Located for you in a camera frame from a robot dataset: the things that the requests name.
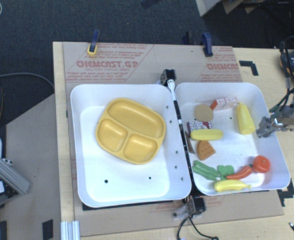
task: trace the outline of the banana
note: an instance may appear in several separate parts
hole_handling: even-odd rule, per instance
[[[223,179],[218,180],[214,184],[214,189],[217,192],[226,191],[226,190],[242,190],[244,188],[251,188],[251,185],[247,185],[239,179]]]

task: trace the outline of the toy tomato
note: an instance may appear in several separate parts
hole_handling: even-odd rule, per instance
[[[253,160],[251,167],[255,173],[267,173],[271,169],[271,162],[266,157],[258,155]]]

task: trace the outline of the yellow bottle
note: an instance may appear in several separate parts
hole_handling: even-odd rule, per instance
[[[243,135],[252,134],[255,131],[255,125],[248,107],[241,102],[236,107],[239,132]]]

